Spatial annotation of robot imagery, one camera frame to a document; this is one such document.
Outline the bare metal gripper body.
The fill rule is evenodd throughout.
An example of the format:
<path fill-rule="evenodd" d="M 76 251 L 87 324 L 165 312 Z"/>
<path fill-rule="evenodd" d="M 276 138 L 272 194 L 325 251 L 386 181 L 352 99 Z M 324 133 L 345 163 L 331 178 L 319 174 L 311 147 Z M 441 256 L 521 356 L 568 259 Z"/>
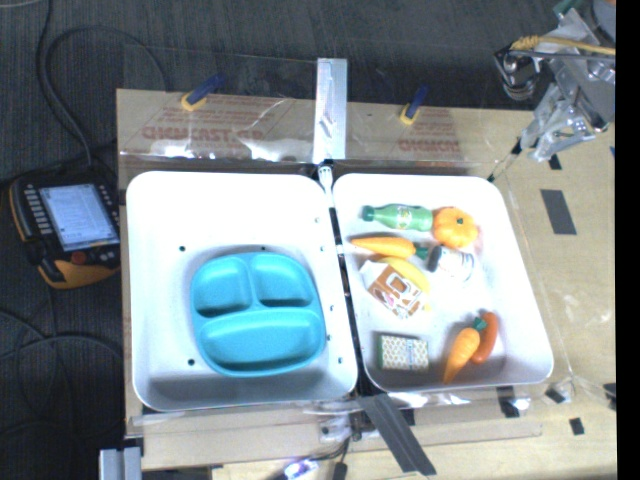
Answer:
<path fill-rule="evenodd" d="M 558 26 L 550 35 L 615 48 L 615 42 L 602 29 L 587 7 L 558 12 Z M 615 120 L 615 56 L 587 51 L 578 46 L 552 45 L 557 57 L 550 62 L 563 95 L 585 116 L 592 128 L 604 131 Z"/>

